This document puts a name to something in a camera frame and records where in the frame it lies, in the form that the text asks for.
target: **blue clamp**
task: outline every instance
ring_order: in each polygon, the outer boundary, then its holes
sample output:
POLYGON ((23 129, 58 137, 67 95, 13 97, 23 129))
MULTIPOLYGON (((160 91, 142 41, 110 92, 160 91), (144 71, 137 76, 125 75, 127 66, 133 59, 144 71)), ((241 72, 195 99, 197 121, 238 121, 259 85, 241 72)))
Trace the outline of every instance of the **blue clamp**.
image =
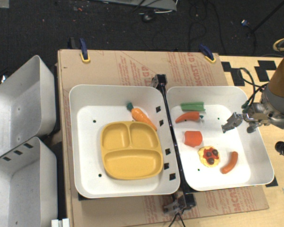
POLYGON ((90 62, 90 58, 89 58, 89 54, 87 53, 87 46, 85 43, 85 40, 83 38, 79 39, 80 41, 80 48, 81 48, 81 59, 84 63, 89 63, 90 62))
POLYGON ((215 63, 216 59, 213 57, 213 53, 211 52, 211 50, 207 46, 205 46, 203 44, 199 44, 199 49, 205 55, 205 58, 209 62, 215 63))

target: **toy pizza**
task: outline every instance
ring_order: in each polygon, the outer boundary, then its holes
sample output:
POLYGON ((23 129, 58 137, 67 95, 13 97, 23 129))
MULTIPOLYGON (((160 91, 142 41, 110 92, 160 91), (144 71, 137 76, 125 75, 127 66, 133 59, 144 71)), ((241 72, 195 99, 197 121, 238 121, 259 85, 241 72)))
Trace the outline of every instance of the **toy pizza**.
POLYGON ((220 154, 213 146, 204 146, 198 151, 200 161, 207 167, 215 167, 220 162, 220 154))

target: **table surface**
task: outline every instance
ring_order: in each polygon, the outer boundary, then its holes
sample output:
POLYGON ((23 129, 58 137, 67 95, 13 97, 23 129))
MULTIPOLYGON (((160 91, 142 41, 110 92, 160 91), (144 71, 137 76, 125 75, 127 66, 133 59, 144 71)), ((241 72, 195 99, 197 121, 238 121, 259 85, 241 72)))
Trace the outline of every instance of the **table surface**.
MULTIPOLYGON (((235 56, 220 56, 222 62, 229 62, 232 68, 245 67, 247 68, 251 75, 253 76, 255 83, 262 85, 265 82, 260 82, 255 70, 255 66, 258 66, 258 61, 274 61, 276 66, 281 62, 282 58, 268 58, 268 57, 235 57, 235 56)), ((271 78, 274 70, 267 70, 268 77, 271 78)), ((225 76, 229 86, 233 86, 233 79, 230 72, 225 72, 225 76)), ((249 80, 249 77, 246 74, 243 74, 244 78, 249 80)), ((58 73, 59 80, 59 91, 62 91, 62 82, 61 75, 58 73)), ((252 86, 245 84, 245 86, 240 87, 247 96, 252 94, 252 86)), ((258 102, 260 94, 257 94, 255 102, 258 102)), ((60 97, 60 104, 63 102, 63 98, 60 97)), ((271 163, 273 165, 276 180, 278 186, 265 187, 263 186, 266 199, 269 205, 269 208, 266 210, 258 210, 251 212, 243 212, 229 215, 220 215, 213 217, 204 217, 204 218, 193 218, 184 220, 187 227, 224 227, 224 226, 237 226, 237 227, 284 227, 284 156, 281 156, 275 150, 275 144, 278 141, 284 141, 284 130, 281 130, 273 125, 262 126, 259 128, 262 135, 264 144, 266 146, 268 155, 270 157, 271 163)), ((70 191, 66 181, 66 205, 68 213, 71 211, 71 200, 70 200, 70 191)), ((167 227, 170 222, 165 223, 156 223, 143 225, 144 227, 167 227)), ((172 225, 173 227, 181 227, 181 221, 175 221, 172 225)))

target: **toy sausage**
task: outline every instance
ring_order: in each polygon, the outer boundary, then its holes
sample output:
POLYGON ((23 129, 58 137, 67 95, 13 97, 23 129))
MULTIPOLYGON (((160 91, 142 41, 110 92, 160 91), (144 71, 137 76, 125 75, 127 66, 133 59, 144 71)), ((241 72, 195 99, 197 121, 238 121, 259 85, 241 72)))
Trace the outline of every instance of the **toy sausage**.
POLYGON ((231 160, 225 167, 221 169, 221 172, 223 174, 227 174, 228 172, 230 172, 235 167, 237 161, 238 161, 238 153, 237 151, 233 151, 231 153, 231 160))

